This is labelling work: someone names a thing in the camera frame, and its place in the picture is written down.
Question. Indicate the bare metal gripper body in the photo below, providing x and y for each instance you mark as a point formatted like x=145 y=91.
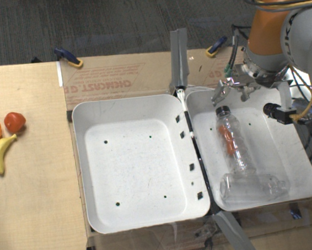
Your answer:
x=246 y=77

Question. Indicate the brown cardboard board, red print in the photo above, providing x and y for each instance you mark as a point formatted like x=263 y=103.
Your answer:
x=107 y=82

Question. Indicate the clear bottle with black cap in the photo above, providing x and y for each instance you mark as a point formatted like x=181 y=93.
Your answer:
x=233 y=138

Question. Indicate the white plastic tray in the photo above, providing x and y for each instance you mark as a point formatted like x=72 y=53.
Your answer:
x=135 y=165
x=280 y=147

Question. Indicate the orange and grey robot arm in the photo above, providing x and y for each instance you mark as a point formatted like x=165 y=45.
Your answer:
x=270 y=26

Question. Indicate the clear plastic bottle without cap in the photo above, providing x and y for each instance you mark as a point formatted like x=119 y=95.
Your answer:
x=251 y=186

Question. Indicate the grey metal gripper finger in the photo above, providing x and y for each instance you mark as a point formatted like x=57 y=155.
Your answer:
x=245 y=93
x=219 y=92

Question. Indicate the black cylinder on white bracket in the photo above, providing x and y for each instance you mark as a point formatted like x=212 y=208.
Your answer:
x=278 y=113

